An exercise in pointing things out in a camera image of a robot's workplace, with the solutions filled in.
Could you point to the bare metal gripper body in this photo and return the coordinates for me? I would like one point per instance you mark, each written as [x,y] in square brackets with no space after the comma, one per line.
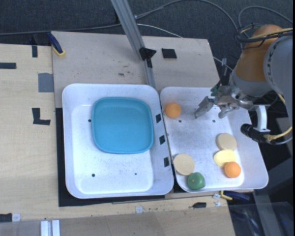
[232,97]

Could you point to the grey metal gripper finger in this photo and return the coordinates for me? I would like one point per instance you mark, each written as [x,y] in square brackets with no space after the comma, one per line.
[225,110]
[203,107]

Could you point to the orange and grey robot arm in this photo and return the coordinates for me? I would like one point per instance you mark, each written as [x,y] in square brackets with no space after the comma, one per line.
[250,60]

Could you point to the beige round biscuit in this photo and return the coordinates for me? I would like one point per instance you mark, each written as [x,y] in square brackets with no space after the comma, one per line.
[184,164]
[226,141]

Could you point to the orange ball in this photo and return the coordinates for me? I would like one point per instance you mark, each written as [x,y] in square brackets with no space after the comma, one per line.
[173,110]
[232,169]

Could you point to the white plastic tray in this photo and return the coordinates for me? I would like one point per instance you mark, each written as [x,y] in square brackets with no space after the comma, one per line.
[113,173]
[199,141]

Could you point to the yellow round biscuit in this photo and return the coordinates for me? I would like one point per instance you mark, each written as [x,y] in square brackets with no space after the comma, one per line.
[223,157]

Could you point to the green apple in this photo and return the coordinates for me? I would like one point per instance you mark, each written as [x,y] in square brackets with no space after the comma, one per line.
[195,181]

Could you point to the blue plate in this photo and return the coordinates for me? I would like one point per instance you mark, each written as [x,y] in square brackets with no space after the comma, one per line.
[123,125]

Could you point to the pale wood board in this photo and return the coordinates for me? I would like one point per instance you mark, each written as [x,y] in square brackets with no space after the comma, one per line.
[98,58]

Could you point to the black cylinder on white bracket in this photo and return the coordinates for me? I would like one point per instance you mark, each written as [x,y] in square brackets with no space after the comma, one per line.
[253,131]

